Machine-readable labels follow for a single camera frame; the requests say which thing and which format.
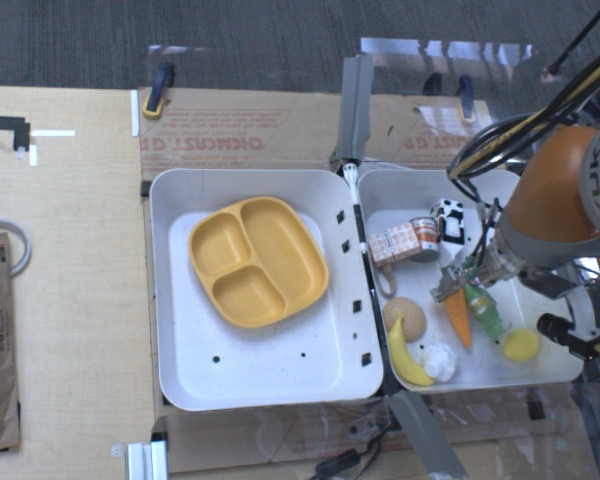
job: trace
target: gray carpet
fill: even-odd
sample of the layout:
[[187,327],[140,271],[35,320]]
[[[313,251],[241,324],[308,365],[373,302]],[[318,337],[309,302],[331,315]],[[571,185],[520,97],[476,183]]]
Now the gray carpet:
[[[526,111],[557,91],[538,83],[542,68],[599,8],[600,0],[0,0],[0,85],[144,86],[155,69],[148,47],[161,44],[192,48],[178,58],[176,86],[340,92],[343,60],[363,37],[493,42],[530,44],[533,57],[512,85],[476,77],[476,96]],[[564,74],[598,54],[600,22]],[[417,93],[429,74],[378,67],[373,90]]]

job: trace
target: lemon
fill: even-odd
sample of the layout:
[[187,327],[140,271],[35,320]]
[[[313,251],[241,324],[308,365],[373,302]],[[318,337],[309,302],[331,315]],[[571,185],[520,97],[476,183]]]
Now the lemon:
[[382,308],[382,316],[387,331],[391,330],[396,322],[398,313],[402,313],[402,332],[407,343],[416,341],[427,327],[427,317],[422,308],[411,299],[406,297],[394,297]]
[[514,329],[504,339],[503,353],[507,359],[522,363],[533,359],[540,350],[540,336],[532,329]]

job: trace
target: green bottle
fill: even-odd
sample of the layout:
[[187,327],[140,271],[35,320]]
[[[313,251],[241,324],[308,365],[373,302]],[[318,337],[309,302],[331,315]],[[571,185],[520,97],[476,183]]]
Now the green bottle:
[[502,327],[496,302],[489,295],[489,292],[479,286],[466,283],[464,285],[464,297],[469,311],[493,341],[504,334],[505,329]]

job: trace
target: yellow plate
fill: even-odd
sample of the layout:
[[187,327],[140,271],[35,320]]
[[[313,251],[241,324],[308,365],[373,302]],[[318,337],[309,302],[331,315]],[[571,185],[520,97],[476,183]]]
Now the yellow plate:
[[327,263],[296,212],[274,197],[253,197],[201,220],[189,257],[220,314],[239,327],[278,322],[316,302]]

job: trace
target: potato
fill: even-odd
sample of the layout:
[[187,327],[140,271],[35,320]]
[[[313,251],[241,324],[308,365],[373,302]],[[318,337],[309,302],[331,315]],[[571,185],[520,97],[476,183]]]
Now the potato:
[[427,328],[427,318],[422,308],[406,297],[394,297],[382,308],[382,317],[387,332],[396,322],[396,316],[402,313],[402,330],[404,338],[409,343],[420,339]]

